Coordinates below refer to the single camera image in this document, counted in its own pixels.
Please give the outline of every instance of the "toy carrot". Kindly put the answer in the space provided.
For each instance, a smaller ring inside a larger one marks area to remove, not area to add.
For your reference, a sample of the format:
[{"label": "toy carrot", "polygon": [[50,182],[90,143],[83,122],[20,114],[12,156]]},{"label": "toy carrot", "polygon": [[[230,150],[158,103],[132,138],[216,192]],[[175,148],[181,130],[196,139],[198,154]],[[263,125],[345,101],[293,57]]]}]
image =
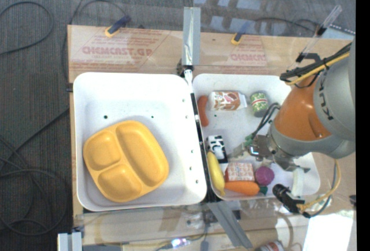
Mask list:
[{"label": "toy carrot", "polygon": [[207,96],[201,96],[198,99],[198,102],[197,102],[198,103],[198,110],[199,110],[199,119],[201,120],[201,125],[203,127],[206,127],[209,124],[209,121],[208,121],[208,118],[207,118],[207,115],[206,115],[207,101],[208,101]]},{"label": "toy carrot", "polygon": [[225,189],[242,193],[248,196],[256,195],[260,191],[259,185],[254,181],[229,181],[225,182]]}]

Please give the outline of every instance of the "small box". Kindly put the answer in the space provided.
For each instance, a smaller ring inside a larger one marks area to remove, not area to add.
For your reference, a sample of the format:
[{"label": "small box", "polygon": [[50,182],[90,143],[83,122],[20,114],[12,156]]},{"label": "small box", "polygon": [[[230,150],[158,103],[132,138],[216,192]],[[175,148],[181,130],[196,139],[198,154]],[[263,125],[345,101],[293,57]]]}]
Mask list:
[{"label": "small box", "polygon": [[229,163],[225,172],[225,181],[254,181],[251,163]]},{"label": "small box", "polygon": [[245,95],[238,91],[213,91],[208,96],[209,110],[238,110],[247,108]]}]

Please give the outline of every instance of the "purple ball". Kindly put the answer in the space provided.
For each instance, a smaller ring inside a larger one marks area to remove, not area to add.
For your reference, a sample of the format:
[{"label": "purple ball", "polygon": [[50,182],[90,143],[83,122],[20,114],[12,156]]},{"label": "purple ball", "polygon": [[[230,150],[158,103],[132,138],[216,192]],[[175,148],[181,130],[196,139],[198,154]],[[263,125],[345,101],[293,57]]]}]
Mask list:
[{"label": "purple ball", "polygon": [[269,167],[262,165],[256,170],[254,176],[259,185],[267,186],[273,181],[275,174]]}]

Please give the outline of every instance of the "yellow divided plate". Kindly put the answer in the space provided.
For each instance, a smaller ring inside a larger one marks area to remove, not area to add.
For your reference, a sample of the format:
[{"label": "yellow divided plate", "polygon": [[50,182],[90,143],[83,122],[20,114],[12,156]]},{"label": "yellow divided plate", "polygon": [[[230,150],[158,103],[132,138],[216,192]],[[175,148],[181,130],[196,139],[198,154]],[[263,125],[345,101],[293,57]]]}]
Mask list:
[{"label": "yellow divided plate", "polygon": [[160,186],[169,167],[150,130],[133,120],[111,125],[84,144],[83,158],[100,192],[113,202],[139,198]]}]

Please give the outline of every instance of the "white tray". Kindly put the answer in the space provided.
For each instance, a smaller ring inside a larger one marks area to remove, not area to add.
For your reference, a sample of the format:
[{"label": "white tray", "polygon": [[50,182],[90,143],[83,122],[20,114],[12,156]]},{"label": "white tray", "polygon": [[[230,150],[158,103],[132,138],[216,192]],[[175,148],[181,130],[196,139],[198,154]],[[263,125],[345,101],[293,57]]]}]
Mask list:
[{"label": "white tray", "polygon": [[[190,205],[206,194],[204,168],[189,88],[176,75],[83,73],[73,83],[76,130],[77,197],[90,211]],[[84,164],[85,141],[124,120],[146,125],[169,163],[157,189],[136,200],[115,203],[96,187]]]},{"label": "white tray", "polygon": [[[239,91],[247,98],[249,106],[245,109],[235,111],[210,111],[207,110],[209,125],[202,127],[203,139],[206,140],[210,135],[221,135],[224,139],[225,149],[230,154],[235,147],[240,145],[246,136],[251,134],[259,125],[261,118],[253,115],[253,110],[249,101],[250,95],[257,91],[264,91],[268,96],[269,103],[277,102],[282,104],[291,91],[277,76],[269,75],[225,75],[225,74],[200,74],[193,80],[193,89],[196,99],[202,95],[208,96],[212,91]],[[265,135],[268,131],[268,124],[259,131]],[[254,168],[261,165],[255,157],[248,156],[243,159],[233,159],[232,161],[245,161],[252,163]],[[317,171],[312,153],[306,154],[295,161],[297,165],[310,168],[304,175],[304,195],[316,193],[320,188],[320,176]],[[274,197],[272,188],[275,184],[281,183],[286,187],[292,188],[293,173],[282,170],[278,165],[272,164],[275,173],[273,182],[268,186],[266,196],[258,194],[254,197],[226,190],[225,196],[213,191],[223,200],[249,200],[264,197]]]}]

